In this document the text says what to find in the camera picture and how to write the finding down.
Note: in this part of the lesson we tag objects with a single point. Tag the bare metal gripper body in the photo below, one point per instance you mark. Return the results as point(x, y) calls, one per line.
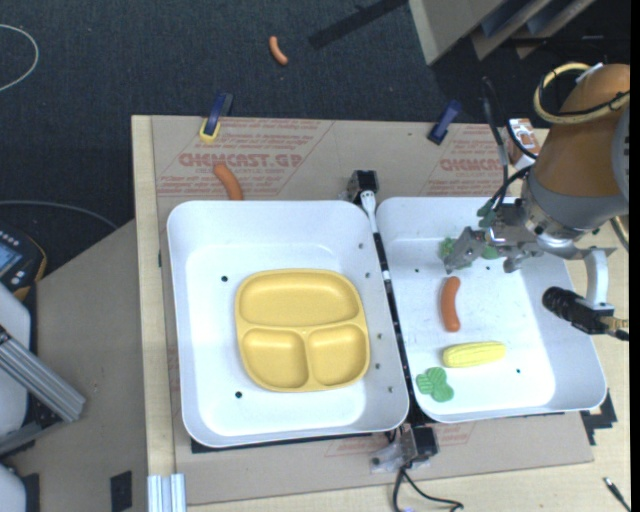
point(515, 227)

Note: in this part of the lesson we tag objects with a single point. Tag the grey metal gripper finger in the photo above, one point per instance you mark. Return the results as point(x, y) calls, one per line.
point(465, 247)
point(520, 255)

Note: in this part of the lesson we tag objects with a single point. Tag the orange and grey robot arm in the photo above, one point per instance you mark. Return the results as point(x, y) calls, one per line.
point(580, 155)

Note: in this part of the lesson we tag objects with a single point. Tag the green broccoli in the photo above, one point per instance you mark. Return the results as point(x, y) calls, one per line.
point(435, 384)
point(446, 247)

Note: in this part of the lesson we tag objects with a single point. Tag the white plastic tray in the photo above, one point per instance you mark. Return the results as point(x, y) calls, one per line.
point(500, 305)
point(215, 320)

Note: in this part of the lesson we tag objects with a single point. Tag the orange sausage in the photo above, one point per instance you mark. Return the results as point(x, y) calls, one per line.
point(230, 182)
point(278, 50)
point(450, 305)

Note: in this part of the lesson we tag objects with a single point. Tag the thin black and white rod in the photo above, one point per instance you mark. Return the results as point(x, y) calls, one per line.
point(384, 265)

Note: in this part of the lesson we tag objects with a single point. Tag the orange and white carton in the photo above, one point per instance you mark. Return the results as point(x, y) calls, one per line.
point(525, 140)

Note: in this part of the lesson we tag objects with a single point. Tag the yellow corn cob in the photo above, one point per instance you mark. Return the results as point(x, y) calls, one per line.
point(474, 354)

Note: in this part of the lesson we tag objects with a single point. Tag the yellow divided plate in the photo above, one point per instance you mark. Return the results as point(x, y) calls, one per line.
point(300, 300)

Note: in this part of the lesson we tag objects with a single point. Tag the brown cardboard board, red print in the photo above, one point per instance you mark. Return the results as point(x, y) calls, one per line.
point(310, 150)

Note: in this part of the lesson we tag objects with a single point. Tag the black cylinder on white bracket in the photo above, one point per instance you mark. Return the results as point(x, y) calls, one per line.
point(570, 305)

